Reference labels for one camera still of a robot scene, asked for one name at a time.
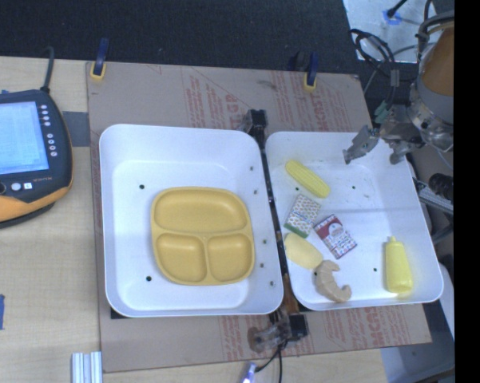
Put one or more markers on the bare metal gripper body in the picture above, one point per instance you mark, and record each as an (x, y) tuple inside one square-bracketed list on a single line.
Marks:
[(403, 128)]

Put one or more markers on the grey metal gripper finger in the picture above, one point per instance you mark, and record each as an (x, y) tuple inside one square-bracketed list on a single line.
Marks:
[(361, 144), (399, 153)]

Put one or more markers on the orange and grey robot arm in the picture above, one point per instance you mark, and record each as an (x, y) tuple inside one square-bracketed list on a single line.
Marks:
[(439, 66)]

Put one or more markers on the yellow corn cob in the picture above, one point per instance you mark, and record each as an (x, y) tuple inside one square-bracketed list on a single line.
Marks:
[(307, 178)]

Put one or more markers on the white plastic tray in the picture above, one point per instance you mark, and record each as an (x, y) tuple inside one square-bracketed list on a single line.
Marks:
[(367, 222), (136, 214)]

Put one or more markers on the patterned carton with green edge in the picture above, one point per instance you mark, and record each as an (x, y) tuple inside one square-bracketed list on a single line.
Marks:
[(302, 215)]

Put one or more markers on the red and white carton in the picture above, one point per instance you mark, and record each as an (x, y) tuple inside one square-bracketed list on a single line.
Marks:
[(336, 237)]

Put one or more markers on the thin black and white rod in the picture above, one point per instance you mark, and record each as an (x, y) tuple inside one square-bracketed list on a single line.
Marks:
[(272, 202)]

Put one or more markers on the yellow mustard bottle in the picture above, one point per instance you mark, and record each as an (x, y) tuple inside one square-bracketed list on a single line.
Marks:
[(398, 267)]

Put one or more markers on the yellow lemon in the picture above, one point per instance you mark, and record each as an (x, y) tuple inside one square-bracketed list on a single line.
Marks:
[(302, 251)]

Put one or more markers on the beige croissant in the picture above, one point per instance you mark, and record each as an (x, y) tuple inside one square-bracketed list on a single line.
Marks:
[(329, 283)]

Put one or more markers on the yellow divided plate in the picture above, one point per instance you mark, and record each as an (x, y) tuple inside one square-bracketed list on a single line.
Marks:
[(201, 235)]

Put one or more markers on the brown cardboard board, red print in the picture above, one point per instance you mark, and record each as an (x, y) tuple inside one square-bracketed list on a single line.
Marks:
[(163, 90)]

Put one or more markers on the black cylinder on white bracket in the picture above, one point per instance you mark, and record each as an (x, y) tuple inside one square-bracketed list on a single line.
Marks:
[(441, 184)]

